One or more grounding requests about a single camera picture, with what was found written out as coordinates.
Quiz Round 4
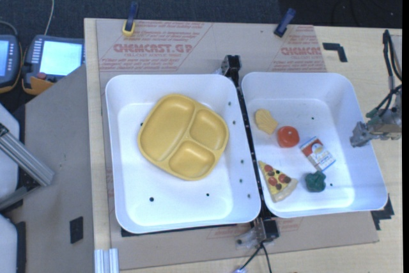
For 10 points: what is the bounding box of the white plastic tray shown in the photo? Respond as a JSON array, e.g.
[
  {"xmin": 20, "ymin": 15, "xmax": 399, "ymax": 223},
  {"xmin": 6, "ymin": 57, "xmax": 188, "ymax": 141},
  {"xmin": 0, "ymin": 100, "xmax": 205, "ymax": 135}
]
[
  {"xmin": 104, "ymin": 74, "xmax": 263, "ymax": 235},
  {"xmin": 240, "ymin": 71, "xmax": 389, "ymax": 219}
]

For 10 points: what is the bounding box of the green toy broccoli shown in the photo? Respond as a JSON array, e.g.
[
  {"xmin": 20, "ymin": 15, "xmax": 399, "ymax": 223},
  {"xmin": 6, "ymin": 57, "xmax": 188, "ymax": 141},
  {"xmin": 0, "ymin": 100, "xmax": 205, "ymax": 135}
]
[{"xmin": 304, "ymin": 170, "xmax": 327, "ymax": 193}]

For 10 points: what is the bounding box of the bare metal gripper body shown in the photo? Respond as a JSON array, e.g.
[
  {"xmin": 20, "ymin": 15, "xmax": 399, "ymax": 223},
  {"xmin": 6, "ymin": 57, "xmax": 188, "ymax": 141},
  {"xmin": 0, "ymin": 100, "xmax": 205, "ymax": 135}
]
[{"xmin": 369, "ymin": 104, "xmax": 403, "ymax": 141}]

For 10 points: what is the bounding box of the orange round toy tomato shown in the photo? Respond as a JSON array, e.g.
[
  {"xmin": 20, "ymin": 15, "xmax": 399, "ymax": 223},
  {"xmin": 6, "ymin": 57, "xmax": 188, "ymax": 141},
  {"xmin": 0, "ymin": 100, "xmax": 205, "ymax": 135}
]
[{"xmin": 276, "ymin": 125, "xmax": 301, "ymax": 149}]

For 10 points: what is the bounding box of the brown cardboard board red print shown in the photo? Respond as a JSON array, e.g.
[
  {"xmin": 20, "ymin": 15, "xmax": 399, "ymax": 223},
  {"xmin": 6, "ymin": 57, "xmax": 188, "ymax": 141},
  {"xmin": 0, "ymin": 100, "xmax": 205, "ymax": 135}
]
[{"xmin": 95, "ymin": 19, "xmax": 389, "ymax": 270}]

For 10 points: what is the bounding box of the red and white small carton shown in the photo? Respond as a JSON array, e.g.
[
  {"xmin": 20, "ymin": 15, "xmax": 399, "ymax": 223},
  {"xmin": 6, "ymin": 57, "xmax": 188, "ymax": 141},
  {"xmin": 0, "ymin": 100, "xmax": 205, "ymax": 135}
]
[{"xmin": 299, "ymin": 136, "xmax": 337, "ymax": 173}]

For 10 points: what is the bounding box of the toy pizza slice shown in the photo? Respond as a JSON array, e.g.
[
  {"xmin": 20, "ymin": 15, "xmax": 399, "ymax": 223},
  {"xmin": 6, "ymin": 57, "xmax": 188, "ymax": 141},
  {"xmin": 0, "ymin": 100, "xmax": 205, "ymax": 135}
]
[{"xmin": 258, "ymin": 160, "xmax": 299, "ymax": 204}]

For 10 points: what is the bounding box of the yellow divided plate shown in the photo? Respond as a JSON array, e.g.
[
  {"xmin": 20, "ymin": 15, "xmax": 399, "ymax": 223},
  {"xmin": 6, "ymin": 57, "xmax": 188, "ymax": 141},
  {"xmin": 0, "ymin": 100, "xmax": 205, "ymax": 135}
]
[{"xmin": 137, "ymin": 93, "xmax": 230, "ymax": 182}]

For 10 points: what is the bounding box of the yellow toy biscuit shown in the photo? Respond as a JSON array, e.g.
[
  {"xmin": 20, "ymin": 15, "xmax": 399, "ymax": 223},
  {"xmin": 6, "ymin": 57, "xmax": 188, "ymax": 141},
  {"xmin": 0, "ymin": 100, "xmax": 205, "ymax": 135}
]
[{"xmin": 254, "ymin": 108, "xmax": 279, "ymax": 136}]

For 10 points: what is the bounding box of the black block with thin wires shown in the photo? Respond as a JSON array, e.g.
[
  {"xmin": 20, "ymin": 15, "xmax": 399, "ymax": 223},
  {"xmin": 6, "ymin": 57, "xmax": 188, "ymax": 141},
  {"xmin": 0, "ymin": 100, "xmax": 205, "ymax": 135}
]
[
  {"xmin": 220, "ymin": 54, "xmax": 242, "ymax": 78},
  {"xmin": 251, "ymin": 218, "xmax": 281, "ymax": 244}
]

